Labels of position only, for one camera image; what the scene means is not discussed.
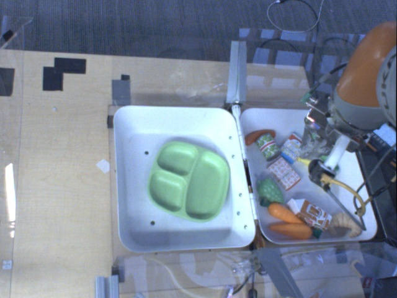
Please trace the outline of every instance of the white sticker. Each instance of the white sticker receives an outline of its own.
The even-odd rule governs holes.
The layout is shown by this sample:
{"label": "white sticker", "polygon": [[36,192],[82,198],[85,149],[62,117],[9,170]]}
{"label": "white sticker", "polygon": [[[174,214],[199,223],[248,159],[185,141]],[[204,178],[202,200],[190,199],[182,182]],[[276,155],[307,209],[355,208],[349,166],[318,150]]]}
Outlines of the white sticker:
{"label": "white sticker", "polygon": [[12,269],[12,261],[2,261],[2,268],[5,270]]}
{"label": "white sticker", "polygon": [[105,159],[100,160],[100,162],[97,163],[97,167],[103,173],[108,173],[110,171],[110,163]]}

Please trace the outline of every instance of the beige shell-shaped toy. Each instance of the beige shell-shaped toy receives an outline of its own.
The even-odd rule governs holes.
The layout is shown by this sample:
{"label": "beige shell-shaped toy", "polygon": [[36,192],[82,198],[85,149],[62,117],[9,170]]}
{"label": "beige shell-shaped toy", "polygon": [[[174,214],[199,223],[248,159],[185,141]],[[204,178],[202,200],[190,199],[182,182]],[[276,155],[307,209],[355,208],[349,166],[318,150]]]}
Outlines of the beige shell-shaped toy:
{"label": "beige shell-shaped toy", "polygon": [[346,213],[337,213],[332,216],[331,223],[329,224],[329,231],[336,234],[336,227],[345,227],[350,229],[350,237],[357,237],[361,234],[361,228],[349,217]]}

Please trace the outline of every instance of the green plate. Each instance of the green plate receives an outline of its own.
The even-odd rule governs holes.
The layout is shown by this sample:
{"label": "green plate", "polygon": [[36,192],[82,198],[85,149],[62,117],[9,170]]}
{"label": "green plate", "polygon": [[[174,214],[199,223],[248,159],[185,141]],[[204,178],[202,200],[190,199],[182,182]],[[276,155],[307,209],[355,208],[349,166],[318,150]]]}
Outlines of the green plate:
{"label": "green plate", "polygon": [[225,203],[230,169],[220,155],[186,142],[169,142],[149,176],[149,197],[160,209],[196,222],[216,217]]}

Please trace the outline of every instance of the white plastic tray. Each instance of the white plastic tray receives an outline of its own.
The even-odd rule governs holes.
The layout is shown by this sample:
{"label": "white plastic tray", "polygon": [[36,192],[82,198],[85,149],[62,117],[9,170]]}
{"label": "white plastic tray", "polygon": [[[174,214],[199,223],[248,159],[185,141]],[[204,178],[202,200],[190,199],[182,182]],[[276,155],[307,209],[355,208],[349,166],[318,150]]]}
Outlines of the white plastic tray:
{"label": "white plastic tray", "polygon": [[[249,134],[255,130],[272,129],[276,131],[275,141],[281,146],[288,136],[295,132],[302,136],[304,130],[304,118],[307,115],[306,110],[288,110],[288,109],[248,109],[243,112],[241,116],[241,125],[244,135]],[[269,230],[269,225],[278,222],[277,219],[269,215],[265,207],[259,205],[259,197],[256,191],[257,182],[270,174],[267,172],[267,165],[265,158],[259,151],[257,145],[246,147],[248,156],[249,172],[253,185],[254,194],[256,197],[257,214],[263,235],[273,243],[280,245],[289,244],[318,244],[327,242],[351,242],[364,241],[373,238],[377,232],[377,221],[373,213],[372,205],[367,205],[367,211],[364,215],[364,222],[367,230],[355,238],[350,238],[348,233],[331,235],[329,232],[323,232],[320,239],[312,238],[310,240],[292,240],[286,236],[280,235]],[[312,183],[308,177],[307,167],[299,162],[292,164],[293,169],[300,175],[301,181],[291,188],[289,191],[284,191],[283,196],[285,201],[294,199],[307,199],[316,204],[331,215],[342,212],[342,209],[335,203],[332,198],[327,195],[320,187]],[[362,173],[359,162],[354,153],[345,152],[342,160],[339,163],[340,171],[337,173],[336,179],[350,185],[353,189],[357,189],[363,182]],[[339,186],[332,185],[331,190],[339,198],[339,200],[354,213],[353,196],[348,191]],[[360,195],[364,200],[368,197],[368,192],[363,187]]]}
{"label": "white plastic tray", "polygon": [[[252,242],[255,225],[236,122],[214,108],[126,106],[114,117],[118,227],[131,251],[240,248]],[[214,151],[230,167],[230,186],[218,216],[192,222],[156,207],[148,179],[159,149],[180,140]]]}

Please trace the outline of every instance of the wooden table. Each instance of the wooden table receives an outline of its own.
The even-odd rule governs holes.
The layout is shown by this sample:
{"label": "wooden table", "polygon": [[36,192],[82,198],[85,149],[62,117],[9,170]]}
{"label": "wooden table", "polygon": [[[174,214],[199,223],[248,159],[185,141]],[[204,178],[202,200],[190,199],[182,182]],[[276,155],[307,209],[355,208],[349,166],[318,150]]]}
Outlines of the wooden table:
{"label": "wooden table", "polygon": [[[12,269],[0,271],[0,296],[94,297],[95,277],[109,276],[113,263],[110,175],[96,165],[110,158],[107,116],[112,79],[130,75],[133,104],[158,104],[165,98],[168,104],[189,106],[197,104],[196,95],[204,101],[209,96],[217,105],[225,98],[229,64],[2,52],[6,56],[0,66],[16,68],[16,78],[13,95],[0,97],[0,112],[7,118],[5,125],[20,123],[20,134],[15,130],[16,135],[7,138],[14,144],[8,148],[16,151],[13,158],[19,157],[17,218],[13,252],[0,240],[1,257],[13,260]],[[63,91],[43,91],[43,67],[54,66],[55,57],[86,59],[86,74],[64,74]],[[283,88],[276,80],[280,70],[284,68],[249,65],[248,98],[263,98],[268,106],[296,105],[307,91],[305,72],[284,71],[290,84]],[[3,224],[6,215],[0,211]],[[245,297],[245,292],[236,297]],[[197,287],[188,293],[152,292],[149,297],[205,295]]]}

